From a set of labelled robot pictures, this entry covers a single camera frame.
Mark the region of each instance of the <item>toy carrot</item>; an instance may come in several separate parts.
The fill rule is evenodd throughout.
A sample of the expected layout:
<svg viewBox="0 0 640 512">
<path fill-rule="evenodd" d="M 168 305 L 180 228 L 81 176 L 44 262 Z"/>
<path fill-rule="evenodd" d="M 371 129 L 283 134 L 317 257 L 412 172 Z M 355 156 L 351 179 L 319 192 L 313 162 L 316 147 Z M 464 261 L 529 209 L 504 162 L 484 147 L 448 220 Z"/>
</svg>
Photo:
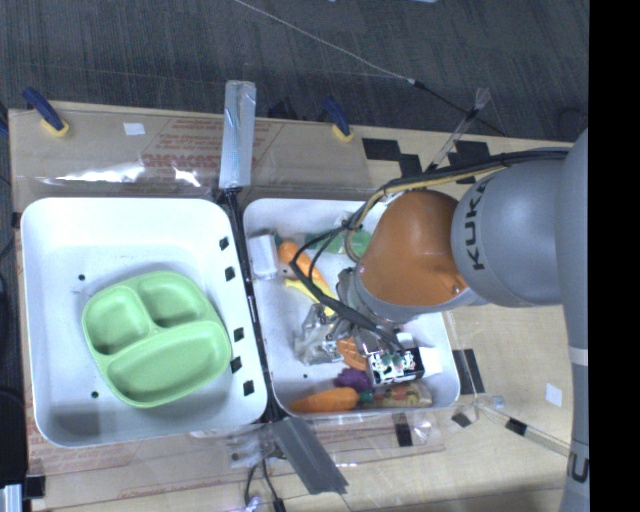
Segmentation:
<svg viewBox="0 0 640 512">
<path fill-rule="evenodd" d="M 289 409 L 296 413 L 349 411 L 359 400 L 360 395 L 355 389 L 335 388 L 296 400 Z"/>
<path fill-rule="evenodd" d="M 293 257 L 296 255 L 299 249 L 300 248 L 298 247 L 298 245 L 293 242 L 282 242 L 278 246 L 278 256 L 284 263 L 288 265 L 291 260 L 293 260 Z M 305 273 L 305 275 L 309 274 L 309 268 L 311 268 L 311 258 L 309 258 L 309 256 L 307 256 L 305 253 L 300 254 L 296 263 L 300 267 L 300 270 Z M 320 271 L 316 267 L 313 268 L 311 276 L 313 278 L 313 282 L 316 285 L 322 285 L 320 286 L 320 288 L 329 288 L 329 285 L 324 280 L 322 274 L 320 274 Z"/>
</svg>

